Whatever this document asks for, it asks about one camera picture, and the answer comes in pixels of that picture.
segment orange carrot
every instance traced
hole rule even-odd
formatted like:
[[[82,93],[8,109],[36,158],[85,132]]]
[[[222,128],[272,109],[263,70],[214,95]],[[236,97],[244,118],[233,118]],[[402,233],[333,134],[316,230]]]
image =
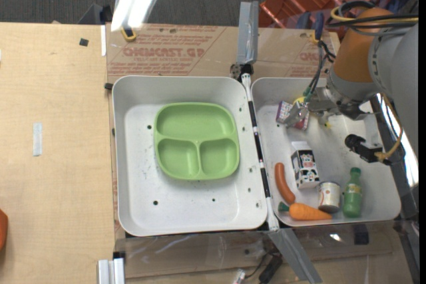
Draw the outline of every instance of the orange carrot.
[[[277,185],[278,191],[280,192],[286,203],[289,205],[294,203],[296,200],[296,196],[287,185],[284,165],[281,162],[278,162],[275,165],[275,183]]]
[[[6,235],[7,235],[7,215],[2,210],[0,210],[0,250],[5,245]]]
[[[305,205],[301,202],[295,202],[290,206],[280,202],[278,211],[290,213],[290,217],[295,220],[325,220],[331,219],[331,214],[323,212],[317,208]]]

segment green bottle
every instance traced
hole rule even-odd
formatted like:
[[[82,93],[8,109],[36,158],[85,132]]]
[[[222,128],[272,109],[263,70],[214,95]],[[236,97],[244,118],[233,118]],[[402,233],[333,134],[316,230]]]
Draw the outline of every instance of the green bottle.
[[[346,217],[359,217],[361,215],[362,187],[359,179],[361,170],[351,168],[351,179],[345,186],[343,195],[343,214]]]

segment toy can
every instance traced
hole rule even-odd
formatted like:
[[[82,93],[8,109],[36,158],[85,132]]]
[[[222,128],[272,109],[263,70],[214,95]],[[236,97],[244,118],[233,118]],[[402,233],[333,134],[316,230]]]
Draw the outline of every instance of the toy can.
[[[327,213],[340,210],[340,185],[333,181],[323,181],[318,185],[318,209]]]

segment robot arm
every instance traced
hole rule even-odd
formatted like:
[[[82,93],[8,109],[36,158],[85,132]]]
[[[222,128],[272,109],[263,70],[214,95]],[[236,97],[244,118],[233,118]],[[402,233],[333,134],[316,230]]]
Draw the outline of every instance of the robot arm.
[[[401,21],[405,25],[399,27],[388,24],[385,29],[380,26],[386,25],[373,21],[392,14],[370,8],[357,18],[361,19],[357,23],[365,24],[348,30],[329,70],[326,86],[316,88],[308,108],[312,112],[341,113],[361,120],[366,113],[359,106],[381,93],[393,102],[418,159],[418,18]]]

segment white tray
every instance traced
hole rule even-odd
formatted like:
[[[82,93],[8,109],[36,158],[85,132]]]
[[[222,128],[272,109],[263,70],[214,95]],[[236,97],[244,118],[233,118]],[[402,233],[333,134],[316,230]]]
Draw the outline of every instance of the white tray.
[[[112,88],[118,218],[142,237],[255,229],[267,207],[244,87],[228,77],[125,76]],[[220,180],[177,180],[159,167],[153,124],[166,104],[210,102],[236,121],[240,164]]]
[[[274,211],[277,217],[289,226],[324,225],[331,223],[353,223],[366,221],[385,221],[394,219],[401,211],[401,200],[395,185],[391,168],[379,162],[367,163],[357,154],[350,152],[344,140],[348,134],[370,136],[371,131],[366,131],[364,121],[353,121],[343,115],[330,116],[331,128],[320,126],[318,119],[310,116],[308,129],[285,128],[283,124],[277,125],[275,119],[278,104],[284,100],[292,103],[302,95],[309,84],[308,78],[260,78],[252,84],[253,102],[256,109],[258,127],[262,150],[266,161],[270,192]],[[361,109],[371,112],[371,106],[364,104]],[[342,211],[333,214],[333,219],[327,221],[295,221],[288,213],[279,212],[278,204],[283,201],[276,187],[274,165],[282,162],[286,170],[286,180],[290,189],[296,195],[297,202],[318,206],[316,188],[298,190],[294,178],[291,161],[291,142],[307,141],[314,151],[319,177],[322,181],[335,181],[341,185],[343,191],[345,183],[349,180],[351,167],[361,168],[361,181],[363,183],[362,213],[359,218],[346,218]]]

